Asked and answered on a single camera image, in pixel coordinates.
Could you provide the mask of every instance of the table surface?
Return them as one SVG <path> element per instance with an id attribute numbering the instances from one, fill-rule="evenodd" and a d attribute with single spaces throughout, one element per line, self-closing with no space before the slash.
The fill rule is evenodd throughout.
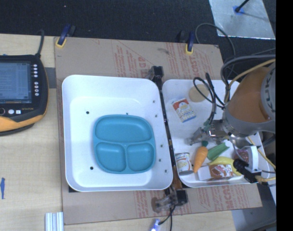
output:
<path id="1" fill-rule="evenodd" d="M 45 67 L 55 67 L 53 38 L 46 36 L 41 50 Z M 0 34 L 0 54 L 35 54 L 40 36 Z M 0 231 L 42 231 L 45 213 L 62 211 L 56 89 L 49 90 L 43 120 L 24 132 L 0 137 Z M 65 225 L 66 231 L 148 230 L 153 218 Z M 170 229 L 170 221 L 160 230 Z M 236 230 L 231 211 L 173 216 L 173 230 Z"/>

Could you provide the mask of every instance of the round beige object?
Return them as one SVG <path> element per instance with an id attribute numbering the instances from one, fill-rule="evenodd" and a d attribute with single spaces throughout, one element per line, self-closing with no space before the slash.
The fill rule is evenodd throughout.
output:
<path id="1" fill-rule="evenodd" d="M 209 95 L 209 91 L 207 90 L 205 85 L 198 84 L 196 86 L 203 93 L 204 96 L 207 97 Z M 189 90 L 189 98 L 191 101 L 195 103 L 202 102 L 203 100 L 205 100 L 205 98 L 197 91 L 197 89 L 194 86 Z"/>

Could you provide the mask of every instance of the white tray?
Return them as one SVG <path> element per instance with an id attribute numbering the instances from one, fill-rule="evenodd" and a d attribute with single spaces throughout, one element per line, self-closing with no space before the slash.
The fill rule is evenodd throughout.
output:
<path id="1" fill-rule="evenodd" d="M 223 101 L 225 95 L 225 85 L 221 80 L 213 80 L 213 85 L 216 94 Z M 174 154 L 177 153 L 189 153 L 190 160 L 193 162 L 196 149 L 201 146 L 201 143 L 195 143 L 189 145 L 187 139 L 190 138 L 193 133 L 199 128 L 203 127 L 203 123 L 210 116 L 212 104 L 204 100 L 199 103 L 194 103 L 190 100 L 188 92 L 193 87 L 192 80 L 179 80 L 171 79 L 164 82 L 162 87 L 162 93 L 165 102 L 165 109 L 167 113 L 169 130 L 172 138 L 172 144 L 174 148 Z M 238 82 L 234 82 L 231 87 L 231 97 L 238 86 Z M 179 116 L 172 106 L 172 102 L 181 98 L 186 98 L 197 115 L 194 119 L 181 122 Z M 216 114 L 214 120 L 219 120 L 222 118 L 223 111 L 220 108 L 216 109 Z M 251 136 L 251 139 L 256 145 L 261 145 L 261 139 L 259 133 L 254 136 Z M 226 146 L 229 148 L 221 154 L 221 156 L 232 157 L 234 149 L 231 142 L 225 140 Z M 216 146 L 215 143 L 210 142 L 208 148 Z M 205 160 L 203 165 L 207 165 L 210 161 Z M 266 160 L 259 154 L 259 168 L 262 170 L 269 171 L 269 165 Z M 263 173 L 263 177 L 268 178 L 269 174 Z M 236 176 L 229 180 L 219 180 L 219 181 L 199 181 L 198 175 L 195 173 L 188 175 L 179 175 L 180 180 L 183 184 L 188 187 L 206 187 L 206 186 L 215 186 L 215 185 L 229 185 L 229 184 L 246 184 L 249 183 L 244 179 L 243 176 Z"/>
<path id="2" fill-rule="evenodd" d="M 147 79 L 72 75 L 62 84 L 66 179 L 80 192 L 162 190 L 173 179 L 158 87 Z M 134 115 L 153 128 L 154 166 L 143 173 L 104 172 L 93 152 L 92 130 L 104 115 Z"/>

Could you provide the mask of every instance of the black floor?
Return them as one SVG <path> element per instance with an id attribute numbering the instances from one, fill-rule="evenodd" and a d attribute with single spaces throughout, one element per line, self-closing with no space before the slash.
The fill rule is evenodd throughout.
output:
<path id="1" fill-rule="evenodd" d="M 276 35 L 276 0 L 263 0 Z M 175 42 L 202 23 L 214 24 L 209 0 L 0 0 L 0 33 L 48 36 L 61 34 L 66 23 L 74 37 Z M 217 44 L 223 60 L 233 55 L 230 43 L 211 26 L 198 31 L 201 43 Z M 274 48 L 275 40 L 231 38 L 236 55 Z"/>

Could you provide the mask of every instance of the blue marker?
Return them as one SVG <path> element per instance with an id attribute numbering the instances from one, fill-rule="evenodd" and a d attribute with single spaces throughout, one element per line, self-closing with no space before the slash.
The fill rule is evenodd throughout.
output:
<path id="1" fill-rule="evenodd" d="M 2 199 L 4 199 L 5 178 L 3 178 L 3 177 L 2 177 L 2 180 L 0 183 L 0 187 L 1 187 Z"/>

